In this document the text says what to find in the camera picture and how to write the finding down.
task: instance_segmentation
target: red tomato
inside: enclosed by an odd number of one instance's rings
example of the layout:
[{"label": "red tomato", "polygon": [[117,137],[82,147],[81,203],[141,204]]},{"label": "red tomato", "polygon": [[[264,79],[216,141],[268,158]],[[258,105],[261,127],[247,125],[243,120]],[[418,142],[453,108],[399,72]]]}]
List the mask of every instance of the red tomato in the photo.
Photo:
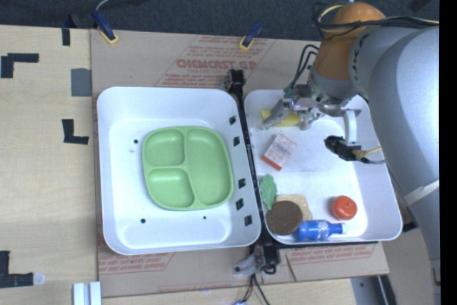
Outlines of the red tomato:
[{"label": "red tomato", "polygon": [[338,196],[333,200],[331,213],[339,220],[350,220],[357,214],[357,204],[347,196]]}]

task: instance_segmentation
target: white tape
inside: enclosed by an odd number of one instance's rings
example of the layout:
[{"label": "white tape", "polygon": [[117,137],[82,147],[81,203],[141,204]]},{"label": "white tape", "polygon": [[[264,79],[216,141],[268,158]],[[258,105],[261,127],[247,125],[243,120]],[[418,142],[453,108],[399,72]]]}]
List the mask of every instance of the white tape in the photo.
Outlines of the white tape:
[{"label": "white tape", "polygon": [[428,194],[435,191],[435,189],[440,188],[440,179],[436,179],[436,181],[427,184],[426,186],[420,186],[416,188],[414,191],[410,192],[405,196],[406,203],[410,206],[414,202],[419,201],[423,197],[427,196]]}]

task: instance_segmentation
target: plastic bottle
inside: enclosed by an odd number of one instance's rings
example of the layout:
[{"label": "plastic bottle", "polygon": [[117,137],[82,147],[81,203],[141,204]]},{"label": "plastic bottle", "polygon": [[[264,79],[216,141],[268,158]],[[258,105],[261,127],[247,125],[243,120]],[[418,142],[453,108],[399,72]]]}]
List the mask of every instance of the plastic bottle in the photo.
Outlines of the plastic bottle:
[{"label": "plastic bottle", "polygon": [[326,220],[302,221],[295,233],[298,241],[325,241],[330,235],[345,234],[348,230],[344,223],[332,224]]}]

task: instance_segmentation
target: green plate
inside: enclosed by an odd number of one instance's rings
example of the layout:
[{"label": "green plate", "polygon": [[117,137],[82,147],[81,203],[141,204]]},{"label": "green plate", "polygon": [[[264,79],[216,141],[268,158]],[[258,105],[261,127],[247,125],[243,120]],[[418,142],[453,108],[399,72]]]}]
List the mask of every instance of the green plate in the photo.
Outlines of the green plate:
[{"label": "green plate", "polygon": [[219,206],[233,193],[233,173],[224,140],[211,129],[158,129],[143,141],[143,170],[152,200],[165,209]]}]

